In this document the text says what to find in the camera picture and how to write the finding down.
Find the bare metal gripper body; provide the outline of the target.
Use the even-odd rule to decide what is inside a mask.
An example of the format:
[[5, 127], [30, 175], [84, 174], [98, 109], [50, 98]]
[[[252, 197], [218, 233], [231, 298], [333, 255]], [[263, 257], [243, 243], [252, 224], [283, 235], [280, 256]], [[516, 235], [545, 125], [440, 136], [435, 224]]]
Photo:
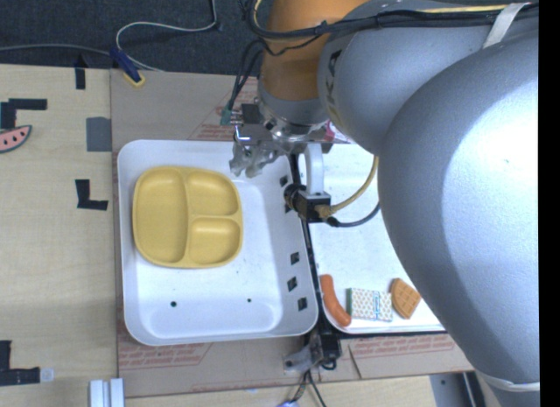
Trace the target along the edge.
[[325, 144], [329, 151], [333, 134], [326, 113], [313, 104], [289, 103], [273, 109], [264, 102], [243, 103], [233, 113], [235, 139], [244, 148], [278, 153], [302, 153], [307, 144]]

